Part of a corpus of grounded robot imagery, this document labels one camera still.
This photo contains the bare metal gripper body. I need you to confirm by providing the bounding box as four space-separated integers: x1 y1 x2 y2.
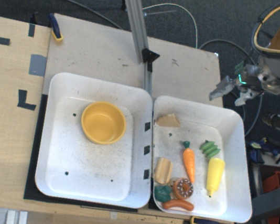
233 63 280 98

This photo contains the pale flat board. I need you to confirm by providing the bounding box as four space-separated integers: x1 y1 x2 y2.
23 13 264 224

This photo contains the yellow squeeze bottle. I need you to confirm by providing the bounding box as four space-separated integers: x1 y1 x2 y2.
202 156 227 199

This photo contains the brown doughnut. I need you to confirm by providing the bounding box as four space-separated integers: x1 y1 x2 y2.
170 176 196 202

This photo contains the green pea pod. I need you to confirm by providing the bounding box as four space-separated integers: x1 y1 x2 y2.
197 138 223 161

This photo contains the orange carrot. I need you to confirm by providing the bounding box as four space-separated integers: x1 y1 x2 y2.
176 140 202 184

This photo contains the orange sausage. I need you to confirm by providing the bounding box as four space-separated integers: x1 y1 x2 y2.
161 196 196 215

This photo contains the green broccoli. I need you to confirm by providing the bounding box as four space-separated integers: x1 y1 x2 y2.
152 183 174 204

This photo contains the yellow bowl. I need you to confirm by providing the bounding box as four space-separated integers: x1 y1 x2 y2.
77 98 131 149

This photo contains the tan bread roll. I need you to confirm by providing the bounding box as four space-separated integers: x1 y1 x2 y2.
152 156 175 186

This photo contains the white plastic tray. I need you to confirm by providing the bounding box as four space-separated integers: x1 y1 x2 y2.
31 70 169 213
136 93 270 224

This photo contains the tan bread slice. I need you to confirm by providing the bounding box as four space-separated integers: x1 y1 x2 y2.
154 111 183 130

